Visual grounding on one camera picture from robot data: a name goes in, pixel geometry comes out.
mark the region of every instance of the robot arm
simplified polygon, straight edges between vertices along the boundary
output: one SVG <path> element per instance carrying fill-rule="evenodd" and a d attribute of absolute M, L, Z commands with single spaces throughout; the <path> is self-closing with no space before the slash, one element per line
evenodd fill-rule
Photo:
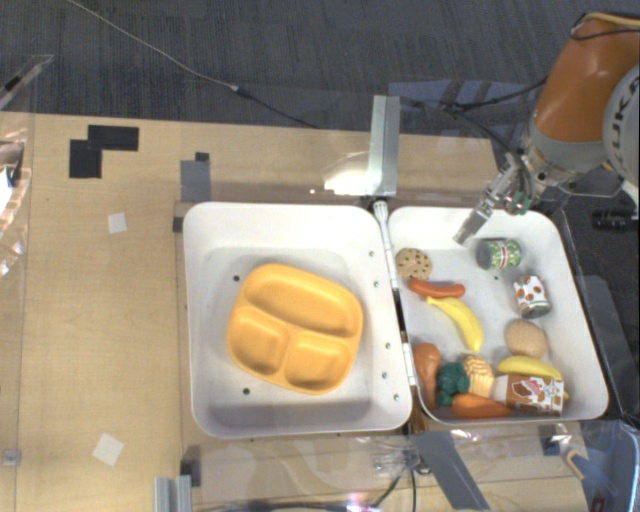
<path fill-rule="evenodd" d="M 571 30 L 520 141 L 521 158 L 507 163 L 460 228 L 463 244 L 502 205 L 525 214 L 544 190 L 605 166 L 638 186 L 640 19 L 583 16 Z"/>

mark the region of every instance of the brown toy food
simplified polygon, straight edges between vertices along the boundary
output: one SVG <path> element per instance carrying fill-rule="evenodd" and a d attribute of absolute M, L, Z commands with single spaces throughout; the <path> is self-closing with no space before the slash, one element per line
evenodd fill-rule
<path fill-rule="evenodd" d="M 453 396 L 451 411 L 461 418 L 502 418 L 511 414 L 511 409 L 483 396 L 458 393 Z"/>
<path fill-rule="evenodd" d="M 495 380 L 491 366 L 478 356 L 467 356 L 462 366 L 469 377 L 469 393 L 489 398 Z"/>
<path fill-rule="evenodd" d="M 513 355 L 540 359 L 549 350 L 547 335 L 536 324 L 514 320 L 504 333 L 507 348 Z"/>
<path fill-rule="evenodd" d="M 422 297 L 433 297 L 434 299 L 443 299 L 445 297 L 458 298 L 462 297 L 465 292 L 465 288 L 461 284 L 435 285 L 427 283 L 422 279 L 416 279 L 415 277 L 409 279 L 409 290 Z"/>
<path fill-rule="evenodd" d="M 404 279 L 415 277 L 426 281 L 431 275 L 431 260 L 420 249 L 402 249 L 396 254 L 396 267 Z"/>
<path fill-rule="evenodd" d="M 438 407 L 436 403 L 436 377 L 440 366 L 440 351 L 433 343 L 420 343 L 413 346 L 413 362 L 418 377 L 426 391 L 427 409 Z"/>

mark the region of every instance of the yellow banana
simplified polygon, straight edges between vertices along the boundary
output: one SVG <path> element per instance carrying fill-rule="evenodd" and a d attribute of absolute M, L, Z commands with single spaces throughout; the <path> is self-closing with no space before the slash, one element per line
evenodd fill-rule
<path fill-rule="evenodd" d="M 446 313 L 460 328 L 465 344 L 471 352 L 478 352 L 482 346 L 482 326 L 473 311 L 462 302 L 454 297 L 446 297 L 444 299 L 426 298 L 427 304 L 433 304 L 441 311 Z"/>
<path fill-rule="evenodd" d="M 517 373 L 531 377 L 548 377 L 553 380 L 562 380 L 562 374 L 550 364 L 528 356 L 511 356 L 503 359 L 498 364 L 501 373 Z"/>

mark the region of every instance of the wooden table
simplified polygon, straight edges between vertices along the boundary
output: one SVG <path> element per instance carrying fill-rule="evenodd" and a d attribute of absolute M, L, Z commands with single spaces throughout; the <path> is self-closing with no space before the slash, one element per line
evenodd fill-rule
<path fill-rule="evenodd" d="M 11 116 L 2 114 L 0 126 Z M 86 139 L 89 124 L 139 127 L 139 150 L 104 151 L 102 179 L 70 179 L 69 141 Z M 311 189 L 321 192 L 322 177 L 345 162 L 366 162 L 368 141 L 367 133 L 358 132 L 35 117 L 18 512 L 150 511 L 154 478 L 177 476 L 185 449 L 183 421 L 191 421 L 181 414 L 172 232 L 180 161 L 209 153 L 214 194 L 272 189 L 308 197 Z M 434 192 L 468 202 L 494 172 L 484 140 L 401 136 L 400 189 L 436 202 L 442 196 Z M 111 234 L 108 217 L 117 213 L 125 214 L 127 229 Z M 92 457 L 103 433 L 124 444 L 113 466 Z M 535 430 L 532 436 L 534 448 L 531 453 L 523 448 L 520 458 L 499 453 L 499 447 L 472 453 L 472 472 L 484 475 L 480 487 L 486 498 L 503 509 L 531 509 L 535 503 L 536 509 L 582 510 L 579 481 L 558 458 L 542 457 Z M 275 487 L 299 492 L 305 478 L 313 482 L 318 472 L 351 465 L 357 472 L 361 461 L 356 441 L 348 437 L 331 446 L 323 440 L 305 442 L 302 452 L 292 451 L 291 443 L 267 449 L 204 442 L 204 453 L 223 475 L 216 489 L 197 491 L 208 493 L 210 502 L 242 496 L 247 489 L 265 496 Z M 309 454 L 303 452 L 310 446 L 322 455 L 308 466 Z M 256 464 L 264 465 L 261 471 Z M 250 482 L 243 483 L 249 475 Z M 533 478 L 546 493 L 531 493 L 528 480 Z M 335 490 L 326 482 L 315 484 L 307 488 L 322 488 L 327 495 Z M 423 503 L 448 508 L 432 476 L 420 477 L 418 485 Z M 410 490 L 401 489 L 386 503 L 388 510 L 407 510 L 410 500 Z"/>

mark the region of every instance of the tin can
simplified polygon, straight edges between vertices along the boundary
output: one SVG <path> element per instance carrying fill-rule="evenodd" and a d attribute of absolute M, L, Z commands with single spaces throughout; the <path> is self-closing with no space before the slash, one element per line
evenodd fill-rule
<path fill-rule="evenodd" d="M 521 255 L 520 245 L 511 239 L 480 240 L 476 248 L 476 261 L 485 270 L 517 267 Z"/>
<path fill-rule="evenodd" d="M 522 318 L 538 318 L 551 310 L 542 280 L 536 275 L 522 276 L 515 283 L 516 300 Z"/>

